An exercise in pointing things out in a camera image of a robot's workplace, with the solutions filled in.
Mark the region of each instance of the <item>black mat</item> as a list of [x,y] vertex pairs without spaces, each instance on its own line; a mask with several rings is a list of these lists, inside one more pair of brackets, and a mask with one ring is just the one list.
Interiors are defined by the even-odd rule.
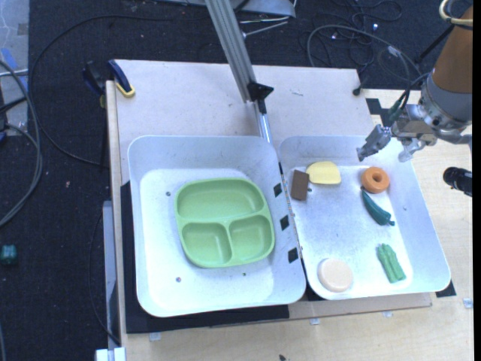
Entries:
[[[442,0],[386,1],[299,0],[295,20],[247,37],[250,58],[253,64],[309,66],[307,36],[318,26],[352,20],[360,9],[354,4],[370,14],[364,29],[372,31],[376,23],[376,36],[413,59],[446,29],[437,13]],[[399,13],[399,19],[389,21]],[[238,18],[259,17],[238,14]],[[263,26],[245,24],[242,29],[250,32]],[[336,35],[330,29],[323,34]],[[379,42],[366,48],[346,41],[324,45],[314,38],[311,45],[318,66],[357,68],[370,88],[405,87],[395,76],[404,70],[394,56],[383,54],[390,72],[377,62],[377,54],[386,48]],[[422,61],[421,72],[432,68],[442,45]],[[354,61],[372,56],[375,62],[365,68]],[[102,202],[110,194],[108,170],[96,165],[105,113],[86,88],[81,70],[93,60],[107,77],[105,63],[115,58],[225,62],[205,8],[134,0],[30,1],[30,69],[38,63],[29,83],[41,124],[63,150],[93,164],[60,152],[42,135],[41,182],[24,209],[0,231],[0,243],[15,244],[19,251],[16,267],[0,268],[0,322],[8,359],[92,359],[95,349],[107,346],[87,282],[89,244]],[[28,189],[34,158],[24,138],[10,138],[0,147],[2,215]],[[91,281],[94,305],[104,320],[101,229],[92,251]]]
[[165,332],[205,326],[232,325],[289,318],[287,305],[242,308],[179,317],[161,318],[148,314],[139,304],[136,290],[134,255],[134,220],[130,183],[121,188],[123,259],[126,295],[126,329],[128,333]]

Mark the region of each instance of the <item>black wire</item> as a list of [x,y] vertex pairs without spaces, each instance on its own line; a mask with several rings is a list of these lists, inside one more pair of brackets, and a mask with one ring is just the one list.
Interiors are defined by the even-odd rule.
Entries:
[[[307,35],[307,37],[309,36],[310,34],[310,31],[304,31],[302,32],[299,36],[298,36],[298,43],[299,43],[299,47],[301,47],[301,49],[307,53],[307,48],[304,46],[303,44],[303,39],[302,37]],[[324,51],[325,51],[325,54],[327,56],[327,59],[328,61],[326,62],[325,60],[321,59],[320,56],[317,56],[317,55],[314,55],[312,52],[311,52],[311,56],[316,59],[318,62],[321,62],[325,67],[332,67],[332,61],[331,61],[331,55],[329,54],[329,49],[327,48],[327,46],[325,45],[325,43],[323,41],[320,41],[320,44],[322,45],[322,47],[324,48]]]
[[241,12],[242,8],[244,8],[248,2],[250,2],[250,0],[243,0],[242,2],[240,2],[238,6],[234,8],[234,13],[236,14],[238,12]]
[[7,361],[7,352],[5,350],[5,341],[3,338],[2,325],[0,324],[0,350],[2,351],[2,361]]
[[407,86],[406,86],[406,89],[405,89],[406,97],[403,101],[403,104],[401,105],[401,108],[404,108],[406,106],[407,101],[409,100],[409,96],[411,94],[412,83],[411,83],[411,80],[410,80],[409,66],[406,63],[406,59],[404,58],[404,56],[402,56],[401,53],[397,53],[397,57],[401,60],[401,64],[404,67],[404,73],[406,74],[406,81],[407,81]]
[[20,103],[23,103],[25,101],[25,96],[22,96],[21,98],[15,99],[12,102],[6,103],[0,107],[0,114],[7,112],[11,108],[15,107],[16,105],[19,105]]
[[93,242],[94,242],[94,239],[95,239],[95,236],[97,235],[97,230],[98,230],[98,226],[100,225],[100,221],[103,220],[103,211],[100,213],[100,215],[98,216],[98,219],[97,219],[97,223],[95,224],[95,228],[93,230],[93,233],[92,233],[92,239],[90,241],[90,246],[89,246],[89,260],[88,260],[88,263],[87,263],[87,282],[88,282],[88,285],[89,285],[89,296],[90,296],[90,304],[92,305],[92,309],[93,309],[93,312],[95,313],[95,316],[97,317],[97,321],[98,323],[100,324],[100,326],[102,327],[102,329],[107,333],[107,335],[117,344],[117,345],[120,345],[120,340],[119,338],[114,335],[108,328],[107,326],[102,322],[100,316],[98,315],[98,312],[97,312],[97,308],[95,307],[95,303],[93,301],[93,295],[92,295],[92,285],[90,283],[90,278],[91,278],[91,262],[92,262],[92,250],[93,250]]
[[17,215],[17,213],[23,208],[27,200],[30,198],[30,196],[33,194],[33,192],[37,188],[37,185],[41,179],[41,173],[43,168],[43,158],[42,158],[41,144],[40,144],[40,129],[38,125],[38,119],[34,110],[33,101],[30,98],[30,95],[27,92],[25,86],[23,85],[23,82],[20,80],[18,75],[15,73],[15,71],[6,62],[3,62],[2,60],[0,60],[0,66],[10,72],[11,76],[14,78],[15,82],[17,83],[18,87],[22,91],[22,94],[24,95],[27,101],[30,112],[32,112],[32,122],[33,122],[35,137],[32,137],[30,134],[28,134],[27,132],[24,132],[22,129],[16,126],[12,126],[8,124],[6,126],[16,129],[18,132],[20,132],[21,134],[25,135],[28,139],[30,139],[30,141],[34,144],[37,152],[35,170],[34,170],[32,182],[30,183],[30,187],[26,191],[25,195],[15,204],[15,206],[13,206],[12,209],[10,209],[9,212],[7,212],[6,215],[4,215],[0,219],[0,227],[3,227],[8,222],[10,222],[15,215]]
[[398,100],[402,100],[402,103],[399,106],[400,109],[403,109],[404,107],[406,107],[407,101],[409,100],[411,90],[414,88],[414,86],[422,83],[422,81],[424,79],[426,79],[426,77],[428,75],[429,75],[429,72],[425,73],[425,74],[422,74],[422,75],[419,75],[415,80],[409,82],[407,88],[405,89],[405,91],[401,94],[401,96],[398,99]]
[[389,52],[389,49],[388,48],[383,48],[378,54],[377,54],[377,64],[384,70],[386,71],[388,74],[392,75],[393,77],[396,77],[397,79],[399,80],[404,80],[405,82],[407,82],[408,84],[410,83],[411,79],[410,79],[410,73],[409,73],[409,68],[406,69],[406,65],[404,64],[405,63],[405,60],[402,59],[402,56],[396,56],[396,58],[398,59],[398,57],[401,57],[401,61],[403,62],[404,61],[404,76],[402,75],[399,75],[399,74],[396,74],[393,70],[391,70],[390,68],[388,68],[383,60],[383,55],[385,53],[388,53]]
[[[35,100],[34,100],[34,97],[33,97],[33,87],[34,87],[34,75],[35,75],[35,69],[37,68],[37,65],[40,61],[40,59],[42,58],[42,56],[60,39],[60,38],[63,38],[64,36],[66,36],[68,33],[72,32],[74,29],[84,25],[84,24],[87,24],[87,23],[90,23],[92,21],[95,21],[95,20],[103,20],[103,19],[127,19],[127,20],[142,20],[142,21],[156,21],[156,22],[171,22],[171,21],[180,21],[180,22],[183,22],[183,21],[186,21],[186,22],[189,22],[189,21],[197,21],[197,20],[204,20],[204,19],[207,19],[207,18],[210,18],[210,16],[206,16],[206,17],[197,17],[197,18],[192,18],[192,19],[177,19],[177,18],[164,18],[164,19],[159,19],[159,18],[152,18],[152,17],[134,17],[134,16],[129,16],[129,15],[119,15],[119,14],[105,14],[105,15],[98,15],[98,16],[95,16],[95,17],[90,17],[88,19],[85,19],[85,20],[82,20],[80,21],[79,23],[75,23],[73,26],[70,26],[69,28],[67,28],[65,31],[61,32],[60,34],[58,34],[55,38],[53,38],[42,50],[41,52],[38,54],[38,56],[35,58],[34,62],[32,63],[32,66],[30,67],[29,69],[29,91],[30,91],[30,96],[32,98],[32,102],[35,103]],[[37,120],[38,120],[38,125],[39,125],[39,128],[40,130],[44,133],[44,135],[46,136],[46,138],[48,139],[48,141],[58,150],[60,151],[61,153],[64,153],[66,156],[69,156],[73,159],[76,159],[80,162],[83,162],[83,163],[86,163],[86,164],[89,164],[89,165],[94,165],[94,166],[98,166],[98,167],[102,167],[102,168],[108,168],[108,166],[106,165],[103,165],[101,162],[95,162],[95,161],[92,161],[90,159],[85,159],[81,156],[77,156],[69,151],[67,151],[66,149],[64,149],[63,147],[61,147],[51,136],[50,134],[47,132],[47,130],[42,126],[40,120],[38,119],[38,116],[37,116]]]
[[[311,52],[310,42],[313,38],[316,38],[319,43],[322,44],[328,55],[329,53],[327,51],[327,44],[333,48],[344,49],[347,51],[347,56],[349,59],[354,63],[354,65],[356,65],[358,74],[361,75],[362,73],[366,72],[368,67],[372,65],[376,59],[376,53],[374,49],[374,40],[376,36],[371,33],[374,32],[373,29],[366,29],[366,19],[371,18],[385,22],[394,22],[401,18],[402,7],[393,0],[382,0],[374,5],[359,4],[356,0],[331,0],[331,2],[339,7],[346,8],[346,16],[326,12],[317,13],[313,18],[314,30],[311,32],[315,36],[309,36],[307,39],[308,44],[306,48],[303,49],[308,53]],[[370,12],[385,12],[388,5],[393,6],[395,9],[395,12],[392,15],[383,14],[381,16],[379,14]],[[331,19],[328,21],[332,21],[332,19],[334,19],[335,24],[317,25],[316,19],[322,16]],[[319,28],[325,28],[330,32],[322,32],[319,30]],[[361,55],[360,52],[365,54],[365,56],[362,56],[364,59],[359,59]],[[313,55],[308,54],[308,57],[310,64],[313,65]],[[322,63],[331,66],[331,60],[328,62],[322,61]],[[402,77],[402,80],[409,81],[409,77]]]

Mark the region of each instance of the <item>metal bracket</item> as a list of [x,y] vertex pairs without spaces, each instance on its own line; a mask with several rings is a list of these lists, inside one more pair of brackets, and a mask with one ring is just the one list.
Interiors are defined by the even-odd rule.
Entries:
[[257,102],[259,112],[261,114],[266,114],[268,112],[265,107],[264,99],[274,91],[273,87],[265,86],[264,84],[250,82],[247,84],[247,90],[249,91],[250,98],[253,102]]

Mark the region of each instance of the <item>yellow butter toy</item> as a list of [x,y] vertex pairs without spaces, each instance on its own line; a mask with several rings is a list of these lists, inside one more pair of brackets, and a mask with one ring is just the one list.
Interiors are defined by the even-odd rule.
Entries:
[[313,184],[339,184],[340,172],[339,168],[329,161],[316,162],[307,167],[306,172],[309,174],[309,181]]

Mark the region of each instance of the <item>orange donut toy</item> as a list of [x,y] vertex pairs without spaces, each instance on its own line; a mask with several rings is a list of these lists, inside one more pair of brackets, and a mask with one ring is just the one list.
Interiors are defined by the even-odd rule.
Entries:
[[362,186],[369,193],[379,194],[389,187],[389,176],[379,167],[370,167],[361,176]]

